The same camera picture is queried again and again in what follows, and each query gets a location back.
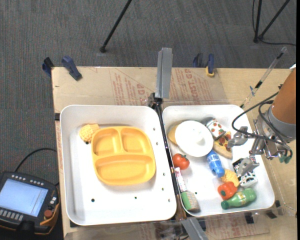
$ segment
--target red tomato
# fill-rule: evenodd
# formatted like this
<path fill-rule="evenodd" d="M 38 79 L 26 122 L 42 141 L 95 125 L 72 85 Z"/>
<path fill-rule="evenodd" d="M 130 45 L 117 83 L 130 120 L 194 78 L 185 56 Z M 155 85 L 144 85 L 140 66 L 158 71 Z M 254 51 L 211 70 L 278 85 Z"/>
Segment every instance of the red tomato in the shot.
<path fill-rule="evenodd" d="M 180 153 L 176 153 L 172 157 L 172 162 L 173 162 L 174 167 L 179 167 L 180 170 L 185 170 L 190 165 L 190 161 L 188 160 L 188 158 L 186 158 L 186 155 L 183 155 Z"/>

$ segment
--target yellow divided plate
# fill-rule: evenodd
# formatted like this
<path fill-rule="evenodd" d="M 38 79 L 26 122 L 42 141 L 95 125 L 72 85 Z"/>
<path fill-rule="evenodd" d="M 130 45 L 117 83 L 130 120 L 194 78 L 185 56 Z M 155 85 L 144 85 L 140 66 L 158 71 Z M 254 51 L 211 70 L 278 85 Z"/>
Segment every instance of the yellow divided plate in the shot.
<path fill-rule="evenodd" d="M 97 177 L 108 185 L 133 185 L 150 180 L 156 172 L 154 151 L 139 128 L 114 126 L 97 130 L 91 140 Z"/>

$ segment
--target orange cylinder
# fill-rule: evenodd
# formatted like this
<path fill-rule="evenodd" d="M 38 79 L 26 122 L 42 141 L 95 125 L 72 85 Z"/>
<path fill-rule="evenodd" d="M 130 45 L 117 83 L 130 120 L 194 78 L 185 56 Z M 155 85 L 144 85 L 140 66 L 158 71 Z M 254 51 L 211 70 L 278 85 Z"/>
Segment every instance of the orange cylinder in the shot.
<path fill-rule="evenodd" d="M 297 120 L 297 76 L 296 68 L 284 81 L 278 95 L 272 103 L 272 113 L 280 121 L 296 124 Z"/>

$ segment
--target green bottle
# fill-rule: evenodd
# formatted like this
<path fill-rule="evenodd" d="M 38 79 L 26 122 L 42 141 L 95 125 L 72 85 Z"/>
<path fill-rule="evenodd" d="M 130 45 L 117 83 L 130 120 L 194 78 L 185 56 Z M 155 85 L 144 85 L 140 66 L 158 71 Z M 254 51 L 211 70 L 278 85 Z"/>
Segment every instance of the green bottle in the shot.
<path fill-rule="evenodd" d="M 239 191 L 228 200 L 221 202 L 222 209 L 229 209 L 231 207 L 242 207 L 246 204 L 254 201 L 257 195 L 252 188 L 246 188 L 245 190 Z"/>

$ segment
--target lcd display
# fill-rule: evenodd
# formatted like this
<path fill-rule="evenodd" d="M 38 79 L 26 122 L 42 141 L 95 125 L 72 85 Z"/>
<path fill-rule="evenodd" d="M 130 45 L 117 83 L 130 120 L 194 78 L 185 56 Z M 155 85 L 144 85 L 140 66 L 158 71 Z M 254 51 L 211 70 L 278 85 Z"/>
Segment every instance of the lcd display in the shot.
<path fill-rule="evenodd" d="M 37 217 L 48 189 L 8 178 L 0 192 L 0 207 Z"/>

